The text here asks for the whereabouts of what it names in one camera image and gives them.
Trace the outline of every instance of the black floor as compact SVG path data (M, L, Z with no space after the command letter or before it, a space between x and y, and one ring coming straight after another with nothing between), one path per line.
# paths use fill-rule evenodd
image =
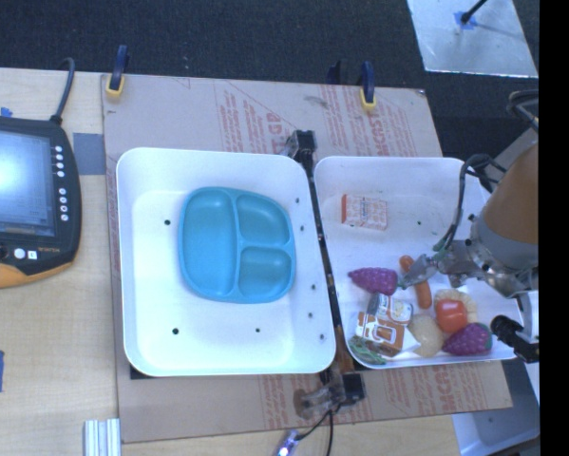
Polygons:
M536 68L540 0L513 0ZM0 0L0 67L324 83L371 61L377 86L422 88L446 156L496 156L528 126L507 111L538 79L426 72L407 0Z

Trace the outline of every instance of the blue plate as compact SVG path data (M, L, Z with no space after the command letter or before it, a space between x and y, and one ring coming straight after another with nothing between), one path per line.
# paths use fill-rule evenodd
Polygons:
M249 191L203 187L180 212L180 271L212 300L259 303L285 295L294 280L294 235L288 213Z

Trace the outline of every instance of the screen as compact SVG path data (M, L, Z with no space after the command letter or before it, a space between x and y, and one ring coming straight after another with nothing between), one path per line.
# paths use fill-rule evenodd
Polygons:
M55 236L48 137L0 130L0 232Z

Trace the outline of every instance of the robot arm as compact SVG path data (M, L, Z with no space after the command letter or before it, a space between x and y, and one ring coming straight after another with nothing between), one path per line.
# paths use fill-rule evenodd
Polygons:
M485 281L506 298L517 298L524 327L497 316L491 322L491 330L527 363L539 361L539 343L531 343L536 328L531 305L537 299L530 294L538 289L537 142L518 156L483 211L470 219L469 238L453 239L453 228L434 256L423 255L415 261L403 276L402 287L440 272L449 277L453 287L473 277Z

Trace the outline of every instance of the blue clamp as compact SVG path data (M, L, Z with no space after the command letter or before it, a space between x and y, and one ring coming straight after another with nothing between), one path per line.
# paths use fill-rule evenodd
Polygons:
M106 82L105 91L111 96L120 96L123 90L123 74L125 69L128 67L128 62L130 61L130 56L128 55L128 46L120 46L117 50L117 56L115 57L115 66L113 67L113 73L109 76Z
M375 96L375 73L369 61L362 63L362 87L360 88L360 102L362 107L370 111L377 105Z

